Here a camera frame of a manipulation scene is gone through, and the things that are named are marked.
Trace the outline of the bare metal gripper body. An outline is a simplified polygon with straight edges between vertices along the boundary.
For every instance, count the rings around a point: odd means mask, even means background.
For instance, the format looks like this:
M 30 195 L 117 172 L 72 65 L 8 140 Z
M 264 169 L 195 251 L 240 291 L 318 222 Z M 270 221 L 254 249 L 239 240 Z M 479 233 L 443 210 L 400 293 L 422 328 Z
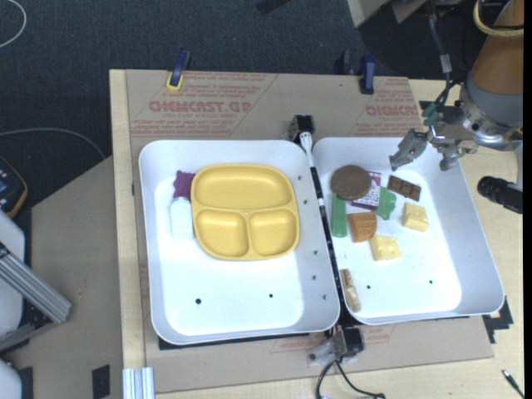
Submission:
M 428 131 L 434 145 L 448 145 L 474 153 L 479 147 L 492 150 L 516 149 L 516 128 L 485 114 L 476 104 L 456 101 L 445 106 Z

